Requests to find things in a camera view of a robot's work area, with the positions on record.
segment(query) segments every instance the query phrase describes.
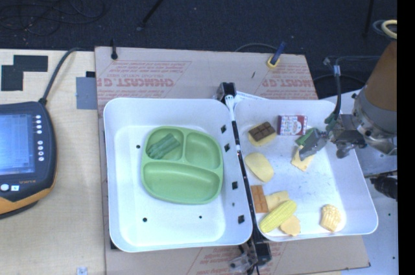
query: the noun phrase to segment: yellow ring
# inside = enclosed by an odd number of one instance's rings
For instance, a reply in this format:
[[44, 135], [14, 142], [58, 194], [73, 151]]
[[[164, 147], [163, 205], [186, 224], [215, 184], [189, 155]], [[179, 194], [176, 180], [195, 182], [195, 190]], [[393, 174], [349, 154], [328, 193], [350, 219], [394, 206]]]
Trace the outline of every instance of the yellow ring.
[[382, 30], [386, 33], [386, 35], [397, 40], [397, 34], [388, 28], [389, 25], [397, 25], [397, 20], [385, 20], [382, 22]]

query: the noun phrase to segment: black floor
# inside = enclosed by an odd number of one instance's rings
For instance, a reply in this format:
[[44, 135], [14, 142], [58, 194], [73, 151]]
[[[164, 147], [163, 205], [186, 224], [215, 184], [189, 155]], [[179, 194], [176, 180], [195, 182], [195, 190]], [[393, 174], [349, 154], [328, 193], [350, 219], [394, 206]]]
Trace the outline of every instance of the black floor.
[[[118, 47], [273, 53], [285, 42], [286, 53], [306, 56], [321, 98], [335, 94], [323, 59], [379, 56], [392, 40], [379, 25], [397, 19], [397, 0], [372, 8], [371, 0], [164, 0], [149, 16], [156, 1], [0, 0], [0, 48], [93, 50], [113, 39]], [[375, 63], [343, 61], [342, 90], [361, 87]]]

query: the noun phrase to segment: green divided plate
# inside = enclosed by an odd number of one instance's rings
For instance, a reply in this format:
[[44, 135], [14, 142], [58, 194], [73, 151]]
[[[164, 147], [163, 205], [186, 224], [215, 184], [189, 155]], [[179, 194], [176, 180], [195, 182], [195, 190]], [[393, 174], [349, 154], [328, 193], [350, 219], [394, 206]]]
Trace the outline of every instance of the green divided plate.
[[145, 140], [141, 182], [154, 198], [179, 204], [207, 204], [222, 189], [223, 157], [209, 134], [161, 126]]

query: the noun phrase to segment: white tray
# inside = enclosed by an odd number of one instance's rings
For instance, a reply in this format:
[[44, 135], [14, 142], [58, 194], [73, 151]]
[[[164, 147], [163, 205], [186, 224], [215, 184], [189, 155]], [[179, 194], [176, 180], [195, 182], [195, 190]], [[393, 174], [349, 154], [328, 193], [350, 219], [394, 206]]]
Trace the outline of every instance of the white tray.
[[[222, 189], [209, 204], [173, 204], [150, 196], [143, 187], [142, 146], [147, 134], [161, 125], [208, 133], [222, 146]], [[224, 104], [213, 99], [118, 98], [105, 106], [104, 131], [110, 236], [119, 249], [143, 252], [239, 245], [250, 238], [252, 218]]]
[[[249, 184], [262, 185], [266, 195], [287, 190], [298, 205], [295, 215], [301, 221], [301, 233], [291, 237], [275, 229], [264, 234], [271, 241], [364, 235], [377, 228], [376, 210], [354, 150], [349, 156], [338, 159], [336, 146], [328, 142], [303, 172], [291, 164], [297, 147], [295, 140], [299, 136], [277, 136], [261, 147], [253, 146], [248, 140], [248, 131], [254, 125], [268, 121], [276, 129], [278, 115], [306, 115], [307, 128], [324, 130], [324, 119], [334, 107], [332, 102], [323, 100], [266, 99], [243, 100], [235, 106], [243, 158], [251, 152], [260, 152], [269, 160], [275, 172], [271, 181], [263, 183], [246, 168]], [[341, 211], [342, 222], [335, 233], [319, 225], [324, 204], [336, 205]], [[257, 222], [265, 215], [257, 213]]]

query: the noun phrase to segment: cardboard sheet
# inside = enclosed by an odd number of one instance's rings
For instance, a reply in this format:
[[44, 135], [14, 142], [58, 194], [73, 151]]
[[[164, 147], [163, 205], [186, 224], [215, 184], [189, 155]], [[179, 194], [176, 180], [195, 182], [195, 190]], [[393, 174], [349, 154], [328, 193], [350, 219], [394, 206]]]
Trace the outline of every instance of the cardboard sheet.
[[[269, 69], [266, 62], [270, 54], [264, 53], [117, 48], [117, 60], [111, 59], [111, 53], [111, 47], [95, 48], [107, 274], [233, 274], [229, 263], [240, 255], [237, 246], [135, 254], [111, 248], [102, 111], [116, 97], [212, 98], [221, 82], [234, 82], [237, 91], [268, 99], [316, 100], [305, 57], [282, 54], [277, 67]], [[273, 242], [270, 248], [272, 260], [259, 268], [261, 275], [370, 265], [361, 236]]]

